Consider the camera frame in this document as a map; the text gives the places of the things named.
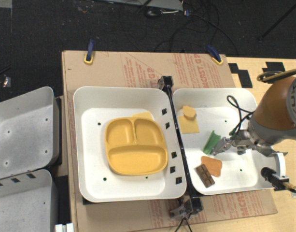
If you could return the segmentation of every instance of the wooden surface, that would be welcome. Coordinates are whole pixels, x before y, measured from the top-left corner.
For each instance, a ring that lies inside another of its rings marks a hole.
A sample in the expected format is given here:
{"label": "wooden surface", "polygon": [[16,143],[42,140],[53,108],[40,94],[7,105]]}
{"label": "wooden surface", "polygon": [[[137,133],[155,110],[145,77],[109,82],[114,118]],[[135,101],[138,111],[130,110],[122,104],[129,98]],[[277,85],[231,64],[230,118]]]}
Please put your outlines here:
{"label": "wooden surface", "polygon": [[[259,103],[262,96],[269,88],[269,84],[263,84],[256,81],[256,77],[263,72],[262,68],[266,68],[266,61],[282,62],[286,70],[296,68],[295,59],[262,59],[262,58],[227,58],[229,63],[236,63],[240,70],[248,70],[253,88],[248,88],[254,95],[256,102]],[[241,87],[240,80],[237,74],[233,74],[236,87]],[[64,82],[64,90],[67,90],[67,84]],[[66,137],[70,141],[70,125],[66,119]],[[290,177],[290,182],[296,184],[296,141],[285,140],[282,143],[275,145],[277,151],[287,151],[286,174]],[[71,159],[71,152],[68,151],[68,157]],[[69,160],[69,179],[70,179],[70,205],[72,222],[77,227],[76,201],[74,185],[72,183],[73,171],[71,169],[71,161]],[[296,232],[296,198],[291,196],[288,191],[275,192],[271,190],[274,202],[278,213],[274,215],[249,217],[233,220],[225,220],[221,222],[209,222],[201,224],[193,224],[191,228],[194,232]],[[173,232],[175,227],[162,228],[157,230],[146,230],[146,232]],[[181,232],[189,231],[187,226],[180,228]]]}

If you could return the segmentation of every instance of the white tray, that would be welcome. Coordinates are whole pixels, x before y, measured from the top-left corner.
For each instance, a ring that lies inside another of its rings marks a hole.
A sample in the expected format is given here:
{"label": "white tray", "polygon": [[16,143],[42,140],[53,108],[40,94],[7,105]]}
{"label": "white tray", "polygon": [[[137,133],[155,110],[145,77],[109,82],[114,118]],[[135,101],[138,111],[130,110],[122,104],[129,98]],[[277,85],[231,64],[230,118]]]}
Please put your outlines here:
{"label": "white tray", "polygon": [[47,170],[0,180],[0,232],[52,232],[57,195]]}
{"label": "white tray", "polygon": [[59,154],[59,114],[42,87],[0,103],[0,179],[51,165]]}
{"label": "white tray", "polygon": [[[156,174],[123,176],[106,158],[105,127],[112,119],[149,111],[160,125],[168,149],[168,165]],[[74,94],[79,188],[91,202],[173,199],[186,190],[180,147],[167,95],[152,88],[82,87]]]}
{"label": "white tray", "polygon": [[[253,95],[243,88],[198,88],[179,89],[173,94],[173,101],[177,116],[183,115],[182,107],[189,105],[197,112],[197,123],[200,133],[181,134],[187,164],[194,188],[204,195],[269,189],[272,185],[260,175],[263,167],[277,169],[276,160],[268,158],[257,151],[247,150],[244,155],[238,155],[237,149],[231,147],[216,156],[208,155],[222,161],[223,167],[220,177],[214,177],[215,185],[208,188],[200,180],[195,168],[201,164],[202,152],[210,133],[214,130],[222,137],[228,137],[229,132],[238,124],[239,113],[226,100],[227,95],[234,96],[242,109],[253,111],[256,101]],[[248,120],[242,124],[247,128]]]}

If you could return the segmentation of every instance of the cardboard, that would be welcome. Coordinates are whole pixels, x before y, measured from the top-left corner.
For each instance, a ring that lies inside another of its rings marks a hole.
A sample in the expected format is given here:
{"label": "cardboard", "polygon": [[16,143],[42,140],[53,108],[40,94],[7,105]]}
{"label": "cardboard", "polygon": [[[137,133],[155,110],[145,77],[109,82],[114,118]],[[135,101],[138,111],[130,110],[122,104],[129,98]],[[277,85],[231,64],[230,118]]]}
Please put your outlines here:
{"label": "cardboard", "polygon": [[[176,200],[84,204],[78,187],[73,94],[82,86],[156,87],[162,75],[173,77],[175,89],[234,87],[227,59],[222,56],[224,64],[218,66],[206,54],[95,52],[92,65],[86,65],[84,55],[84,51],[62,53],[70,206],[75,231],[130,232],[158,228],[163,229],[157,231],[169,231],[166,227],[179,223],[169,217],[169,211],[178,207]],[[222,220],[228,225],[230,222],[226,220],[277,213],[270,190],[205,196],[201,200],[204,211],[189,220],[190,224],[196,224],[193,228],[205,228],[201,224],[212,221]],[[215,231],[216,228],[231,231],[232,223],[229,227],[216,223],[209,226]]]}

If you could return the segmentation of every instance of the yellow divided plate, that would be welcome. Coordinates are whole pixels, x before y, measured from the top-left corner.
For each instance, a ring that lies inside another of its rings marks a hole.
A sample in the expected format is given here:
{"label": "yellow divided plate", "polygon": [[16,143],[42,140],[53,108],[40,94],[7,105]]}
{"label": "yellow divided plate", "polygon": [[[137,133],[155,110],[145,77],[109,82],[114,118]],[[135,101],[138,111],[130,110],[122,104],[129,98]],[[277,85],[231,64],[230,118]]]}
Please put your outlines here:
{"label": "yellow divided plate", "polygon": [[148,118],[124,117],[110,121],[105,131],[105,146],[109,166],[117,174],[154,174],[168,163],[163,132]]}

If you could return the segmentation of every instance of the blue clamp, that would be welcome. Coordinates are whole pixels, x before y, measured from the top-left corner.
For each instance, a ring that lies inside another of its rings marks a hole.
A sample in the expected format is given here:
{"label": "blue clamp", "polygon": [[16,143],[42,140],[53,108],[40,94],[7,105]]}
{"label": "blue clamp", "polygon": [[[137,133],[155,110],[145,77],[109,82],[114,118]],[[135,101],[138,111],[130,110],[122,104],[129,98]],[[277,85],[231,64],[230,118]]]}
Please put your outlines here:
{"label": "blue clamp", "polygon": [[223,64],[223,60],[221,59],[220,54],[212,45],[210,45],[210,44],[207,45],[206,50],[210,54],[210,56],[212,57],[212,60],[216,64],[219,64],[219,65]]}
{"label": "blue clamp", "polygon": [[86,64],[92,64],[92,62],[93,62],[92,53],[93,53],[94,43],[95,43],[94,40],[90,39],[89,45],[88,45],[88,52],[87,52],[87,54],[85,54],[85,59],[84,59]]}

